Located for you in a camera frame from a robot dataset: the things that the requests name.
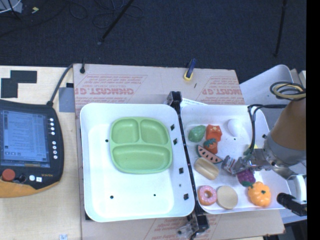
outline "white cable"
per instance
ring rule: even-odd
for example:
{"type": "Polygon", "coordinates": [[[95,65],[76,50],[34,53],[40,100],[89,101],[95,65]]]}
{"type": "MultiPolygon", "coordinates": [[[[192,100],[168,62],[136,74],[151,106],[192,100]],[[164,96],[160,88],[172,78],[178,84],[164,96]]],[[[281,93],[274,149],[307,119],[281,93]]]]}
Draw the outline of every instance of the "white cable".
{"type": "MultiPolygon", "coordinates": [[[[18,2],[16,2],[16,4],[12,6],[12,8],[13,8],[13,9],[16,8],[17,5],[18,5],[21,1],[22,1],[22,0],[18,0],[18,2]]],[[[5,9],[5,10],[0,10],[0,14],[5,13],[5,12],[9,12],[9,11],[11,11],[11,8],[8,8],[8,9],[5,9]]]]}

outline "orange pumpkin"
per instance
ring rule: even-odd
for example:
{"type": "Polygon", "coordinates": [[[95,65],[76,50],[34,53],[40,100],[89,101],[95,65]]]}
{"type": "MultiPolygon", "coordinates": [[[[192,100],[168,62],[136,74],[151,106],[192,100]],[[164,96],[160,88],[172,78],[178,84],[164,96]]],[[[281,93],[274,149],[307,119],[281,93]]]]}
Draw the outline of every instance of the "orange pumpkin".
{"type": "Polygon", "coordinates": [[[266,207],[271,203],[270,188],[261,181],[256,181],[248,187],[248,196],[256,206],[266,207]]]}

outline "toy watermelon slice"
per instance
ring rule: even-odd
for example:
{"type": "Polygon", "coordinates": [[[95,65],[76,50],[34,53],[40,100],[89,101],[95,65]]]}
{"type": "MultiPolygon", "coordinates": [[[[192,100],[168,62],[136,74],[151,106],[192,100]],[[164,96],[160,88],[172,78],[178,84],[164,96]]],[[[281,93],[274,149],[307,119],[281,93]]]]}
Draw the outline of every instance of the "toy watermelon slice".
{"type": "Polygon", "coordinates": [[[218,164],[218,163],[222,162],[222,159],[220,157],[218,157],[214,153],[211,153],[210,151],[206,150],[203,146],[197,145],[196,152],[200,157],[203,157],[203,158],[209,160],[213,164],[218,164]]]}

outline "pink donut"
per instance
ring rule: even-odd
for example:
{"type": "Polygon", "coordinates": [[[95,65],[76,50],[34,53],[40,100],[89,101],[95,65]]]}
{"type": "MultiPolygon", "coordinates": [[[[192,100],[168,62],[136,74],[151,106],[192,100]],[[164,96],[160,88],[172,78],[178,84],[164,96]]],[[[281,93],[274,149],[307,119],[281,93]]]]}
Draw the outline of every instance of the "pink donut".
{"type": "Polygon", "coordinates": [[[203,206],[213,205],[217,201],[217,191],[212,186],[203,185],[199,187],[197,193],[199,202],[203,206]]]}

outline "cardboard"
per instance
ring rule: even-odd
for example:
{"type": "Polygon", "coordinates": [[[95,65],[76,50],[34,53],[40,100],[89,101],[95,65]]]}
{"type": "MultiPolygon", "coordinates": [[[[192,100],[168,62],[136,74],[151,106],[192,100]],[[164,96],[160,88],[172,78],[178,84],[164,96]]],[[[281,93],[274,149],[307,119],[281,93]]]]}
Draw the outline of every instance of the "cardboard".
{"type": "MultiPolygon", "coordinates": [[[[244,105],[234,70],[195,68],[190,81],[186,68],[128,65],[74,64],[74,95],[79,166],[81,229],[83,239],[158,240],[185,239],[177,234],[188,222],[185,217],[96,222],[86,219],[84,208],[80,110],[88,103],[163,104],[171,91],[204,104],[244,105]]],[[[278,210],[231,214],[208,214],[209,229],[199,240],[224,240],[282,234],[278,210]]]]}

